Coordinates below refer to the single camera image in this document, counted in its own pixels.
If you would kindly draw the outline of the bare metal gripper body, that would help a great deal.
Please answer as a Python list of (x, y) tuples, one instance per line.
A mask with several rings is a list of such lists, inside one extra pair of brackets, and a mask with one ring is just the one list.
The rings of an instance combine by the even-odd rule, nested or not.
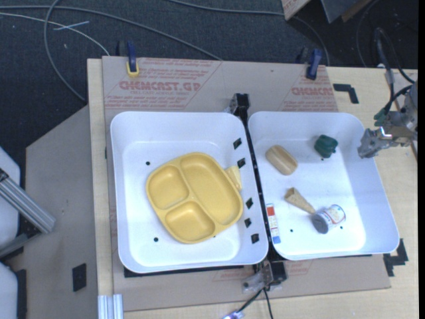
[(380, 139), (382, 147), (409, 146), (418, 139), (417, 107), (403, 106), (399, 111), (383, 109)]

